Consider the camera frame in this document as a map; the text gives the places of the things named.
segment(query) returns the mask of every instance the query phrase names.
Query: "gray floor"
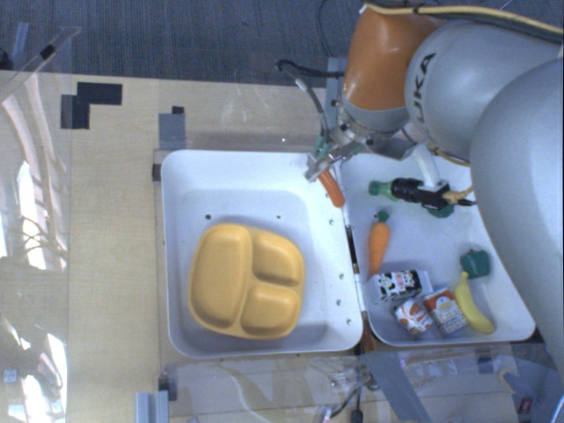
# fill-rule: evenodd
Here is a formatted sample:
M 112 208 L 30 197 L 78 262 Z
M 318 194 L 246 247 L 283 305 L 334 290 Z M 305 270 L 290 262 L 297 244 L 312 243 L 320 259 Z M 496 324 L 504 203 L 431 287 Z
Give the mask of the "gray floor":
M 290 58 L 323 68 L 315 29 L 322 0 L 0 0 L 0 47 L 17 22 L 80 26 L 76 73 L 146 78 L 289 83 L 273 63 Z M 442 0 L 494 8 L 508 0 Z M 330 0 L 323 27 L 331 51 L 345 55 L 359 0 Z M 562 26 L 563 0 L 515 0 L 508 8 Z

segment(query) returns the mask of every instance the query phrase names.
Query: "yellow banana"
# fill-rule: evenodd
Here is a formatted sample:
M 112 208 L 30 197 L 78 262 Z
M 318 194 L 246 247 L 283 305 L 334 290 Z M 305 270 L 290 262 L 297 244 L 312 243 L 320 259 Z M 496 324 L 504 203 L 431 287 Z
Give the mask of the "yellow banana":
M 494 332 L 494 325 L 488 320 L 474 304 L 474 299 L 468 286 L 468 273 L 462 271 L 462 279 L 455 287 L 455 298 L 458 307 L 462 310 L 470 326 L 478 332 L 491 334 Z

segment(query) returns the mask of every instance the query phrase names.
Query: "white plastic tray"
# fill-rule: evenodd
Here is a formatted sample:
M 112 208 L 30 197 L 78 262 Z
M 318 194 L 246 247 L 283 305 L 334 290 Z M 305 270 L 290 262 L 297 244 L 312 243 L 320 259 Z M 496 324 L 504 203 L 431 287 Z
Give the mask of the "white plastic tray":
M 448 180 L 452 189 L 463 190 L 470 186 L 468 168 L 443 159 L 438 159 L 436 164 L 440 177 Z M 367 280 L 368 235 L 375 223 L 374 215 L 380 210 L 390 214 L 387 224 L 391 231 L 381 271 L 425 270 L 434 289 L 448 286 L 453 291 L 460 279 L 459 257 L 462 254 L 469 249 L 485 249 L 492 263 L 488 276 L 473 279 L 470 284 L 478 307 L 493 320 L 494 333 L 484 335 L 468 327 L 444 338 L 433 328 L 414 340 L 395 321 L 389 304 L 367 305 L 372 330 L 379 339 L 394 346 L 450 345 L 518 341 L 532 334 L 535 323 L 495 253 L 478 207 L 457 207 L 448 218 L 438 219 L 419 204 L 392 202 L 387 197 L 368 194 L 368 184 L 373 180 L 389 182 L 398 177 L 422 179 L 417 163 L 411 158 L 400 162 L 360 154 L 342 166 L 341 175 L 347 201 L 345 210 L 352 225 L 364 283 Z
M 162 165 L 168 329 L 193 358 L 336 352 L 360 339 L 362 321 L 343 213 L 303 172 L 297 153 L 178 151 Z M 221 335 L 200 326 L 187 305 L 189 267 L 204 231 L 220 222 L 258 226 L 292 240 L 306 263 L 300 320 L 278 340 Z

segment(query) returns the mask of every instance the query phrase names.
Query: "orange carrot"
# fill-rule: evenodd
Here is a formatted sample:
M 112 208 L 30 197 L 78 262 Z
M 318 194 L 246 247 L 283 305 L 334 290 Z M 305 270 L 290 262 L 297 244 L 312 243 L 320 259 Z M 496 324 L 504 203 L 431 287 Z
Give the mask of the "orange carrot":
M 390 240 L 390 227 L 384 222 L 387 218 L 383 215 L 380 216 L 380 220 L 372 226 L 370 229 L 370 237 L 368 239 L 368 255 L 369 255 L 369 275 L 372 276 L 380 270 L 380 265 L 384 258 L 386 248 L 388 247 L 388 241 Z
M 327 195 L 329 196 L 329 199 L 331 200 L 333 205 L 335 205 L 337 208 L 345 205 L 345 197 L 343 196 L 343 192 L 329 172 L 329 169 L 325 169 L 317 176 L 317 178 L 325 188 L 325 191 L 327 191 Z

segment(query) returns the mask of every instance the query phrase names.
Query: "yellow plate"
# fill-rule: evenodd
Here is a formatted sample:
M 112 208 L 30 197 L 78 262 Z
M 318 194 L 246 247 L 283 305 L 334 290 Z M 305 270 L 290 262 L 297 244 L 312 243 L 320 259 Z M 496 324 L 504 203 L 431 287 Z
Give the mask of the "yellow plate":
M 205 328 L 241 338 L 288 335 L 298 322 L 305 266 L 287 238 L 256 227 L 218 224 L 192 260 L 188 307 Z

